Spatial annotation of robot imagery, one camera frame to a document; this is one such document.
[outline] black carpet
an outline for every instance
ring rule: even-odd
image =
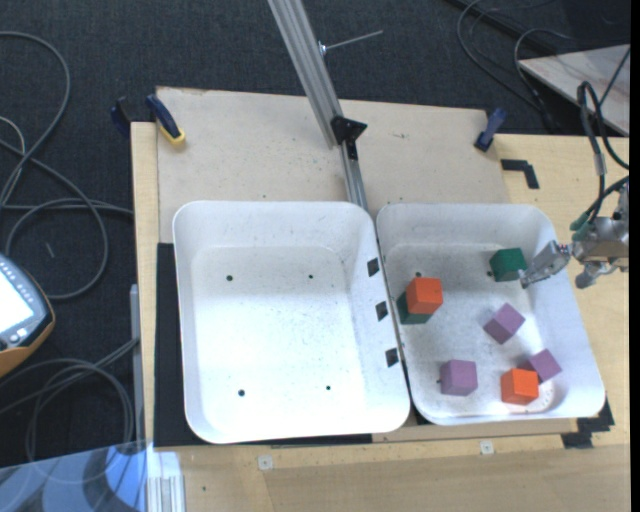
[[[307,1],[312,26],[331,45],[377,30],[384,34],[331,51],[327,65],[338,96],[507,111],[502,132],[548,133],[540,113],[507,91],[462,50],[456,25],[463,2],[453,0]],[[565,52],[630,41],[630,0],[483,1],[478,8],[522,33],[534,27],[588,38],[579,44],[535,34],[533,49]],[[514,72],[514,38],[474,18],[463,36],[474,54],[531,101]],[[136,120],[148,120],[144,98],[156,86],[302,95],[267,0],[0,0],[0,32],[26,32],[55,46],[68,62],[71,98],[51,137],[37,151],[94,199],[132,208],[128,142],[109,109],[126,97]],[[559,134],[581,134],[578,110],[534,82]],[[59,64],[42,46],[0,37],[0,116],[23,131],[27,147],[47,128],[64,92]],[[0,138],[18,146],[0,121]],[[0,148],[0,186],[17,158]],[[70,192],[28,165],[12,203],[39,204]],[[54,333],[24,367],[58,357],[97,361],[130,338],[129,290],[136,282],[133,225],[105,214],[109,263],[97,286],[80,298],[56,301]],[[0,213],[0,250],[19,216]],[[91,280],[102,258],[95,220],[87,213],[43,212],[12,240],[11,257],[49,294],[64,294]],[[109,370],[132,391],[130,358]],[[0,410],[42,387],[53,369],[38,370],[2,387]],[[33,401],[0,414],[0,466],[26,460],[24,432]],[[61,393],[40,415],[38,458],[119,443],[123,422],[117,395],[99,377]]]

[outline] block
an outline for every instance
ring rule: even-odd
[[[500,249],[489,260],[493,278],[498,282],[517,281],[520,279],[520,270],[527,269],[524,254],[519,247]]]
[[[538,374],[531,370],[512,368],[500,377],[502,401],[527,405],[539,396]]]
[[[411,314],[433,315],[442,306],[442,283],[437,277],[414,277],[405,293]]]
[[[404,292],[398,300],[396,300],[398,306],[398,316],[400,317],[400,323],[404,325],[425,324],[431,318],[431,315],[418,315],[410,313],[407,306],[407,294]]]
[[[549,352],[549,349],[546,348],[543,351],[531,356],[524,363],[518,366],[518,368],[536,372],[538,374],[540,382],[546,382],[562,371],[562,368],[560,368],[558,361],[556,361],[555,357],[553,357],[553,354]]]
[[[502,344],[520,329],[524,323],[524,317],[509,303],[504,305],[484,324],[483,329],[489,333],[494,340]]]
[[[478,389],[476,363],[451,359],[440,367],[440,391],[445,395],[468,396]]]

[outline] blue clamp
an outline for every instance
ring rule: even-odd
[[[500,126],[502,126],[502,123],[504,123],[506,117],[506,111],[501,108],[497,108],[493,112],[493,114],[489,116],[487,127],[482,133],[480,133],[480,135],[478,135],[478,139],[476,140],[474,146],[486,152],[493,142],[493,136],[498,131]]]
[[[127,114],[124,107],[126,98],[123,96],[116,101],[116,104],[111,107],[111,121],[115,125],[120,134],[127,140],[131,138],[131,117]],[[154,94],[147,96],[145,103],[151,113],[160,123],[160,133],[166,137],[166,139],[174,145],[178,145],[184,142],[185,134],[178,127],[173,116],[164,106],[164,104]]]
[[[167,140],[171,142],[171,144],[176,145],[184,142],[184,132],[178,127],[173,116],[167,107],[164,106],[164,103],[162,103],[155,94],[149,94],[145,103],[160,123],[160,132]]]

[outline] white tray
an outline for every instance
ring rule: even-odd
[[[340,202],[175,215],[185,412],[211,443],[388,432],[410,400],[372,219]],[[379,319],[378,304],[389,313]]]
[[[442,425],[572,418],[596,414],[605,391],[566,270],[522,288],[487,275],[498,250],[520,247],[527,262],[556,234],[538,209],[512,204],[392,204],[377,217],[380,250],[394,303],[420,273],[442,281],[444,304],[426,324],[398,323],[417,410]],[[525,323],[504,345],[482,326],[505,302]],[[562,373],[540,386],[527,406],[501,401],[500,376],[547,348]],[[440,392],[449,359],[476,362],[478,389],[468,397]]]

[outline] screen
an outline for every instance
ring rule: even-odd
[[[33,310],[0,272],[0,333],[33,316]]]

